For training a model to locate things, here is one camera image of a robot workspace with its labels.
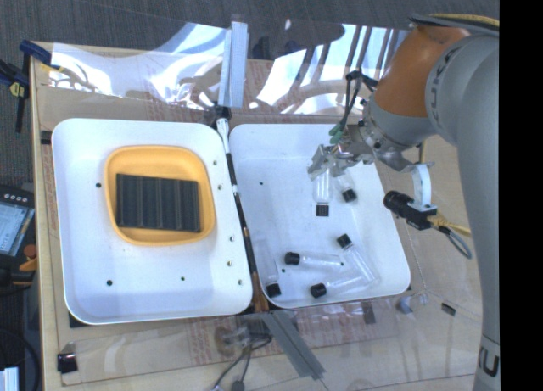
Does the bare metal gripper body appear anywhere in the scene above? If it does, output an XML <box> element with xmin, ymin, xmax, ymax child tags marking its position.
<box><xmin>334</xmin><ymin>122</ymin><xmax>415</xmax><ymax>173</ymax></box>

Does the white plastic tray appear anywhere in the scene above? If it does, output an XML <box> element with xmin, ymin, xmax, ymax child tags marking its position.
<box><xmin>50</xmin><ymin>117</ymin><xmax>255</xmax><ymax>326</ymax></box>
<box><xmin>227</xmin><ymin>122</ymin><xmax>412</xmax><ymax>310</ymax></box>

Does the thin black and white rod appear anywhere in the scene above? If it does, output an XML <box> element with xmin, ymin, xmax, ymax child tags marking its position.
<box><xmin>216</xmin><ymin>117</ymin><xmax>269</xmax><ymax>312</ymax></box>

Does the black ribbed rack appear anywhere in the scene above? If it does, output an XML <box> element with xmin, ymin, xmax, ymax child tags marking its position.
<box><xmin>115</xmin><ymin>173</ymin><xmax>202</xmax><ymax>234</ymax></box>

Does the brown cardboard board red print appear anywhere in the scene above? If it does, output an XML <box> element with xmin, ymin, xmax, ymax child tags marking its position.
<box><xmin>33</xmin><ymin>43</ymin><xmax>429</xmax><ymax>382</ymax></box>

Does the black cylinder on white bracket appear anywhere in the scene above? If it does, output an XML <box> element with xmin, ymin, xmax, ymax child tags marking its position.
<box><xmin>383</xmin><ymin>161</ymin><xmax>439</xmax><ymax>232</ymax></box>

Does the black block with thin wires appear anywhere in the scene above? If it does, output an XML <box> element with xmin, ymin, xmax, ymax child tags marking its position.
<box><xmin>241</xmin><ymin>316</ymin><xmax>273</xmax><ymax>340</ymax></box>

